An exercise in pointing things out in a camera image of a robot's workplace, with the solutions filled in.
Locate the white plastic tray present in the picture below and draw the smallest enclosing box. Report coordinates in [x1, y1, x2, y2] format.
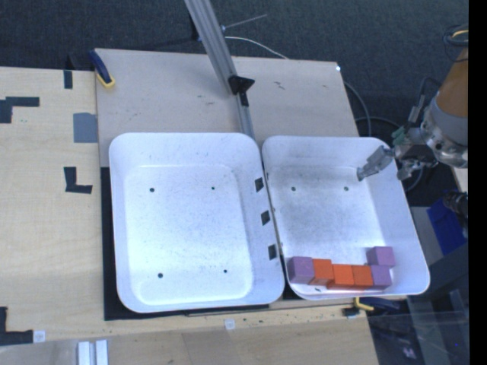
[108, 132, 286, 314]
[261, 135, 431, 302]

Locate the orange cube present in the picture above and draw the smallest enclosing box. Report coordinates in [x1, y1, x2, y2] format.
[326, 263, 356, 289]
[351, 264, 374, 289]
[308, 258, 336, 287]

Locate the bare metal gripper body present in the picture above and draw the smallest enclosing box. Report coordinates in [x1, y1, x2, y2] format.
[393, 125, 469, 169]

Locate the purple cube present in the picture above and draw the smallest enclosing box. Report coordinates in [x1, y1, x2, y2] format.
[286, 255, 316, 285]
[369, 264, 393, 290]
[365, 246, 396, 268]

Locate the pale wood board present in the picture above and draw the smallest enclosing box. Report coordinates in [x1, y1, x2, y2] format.
[94, 47, 368, 318]

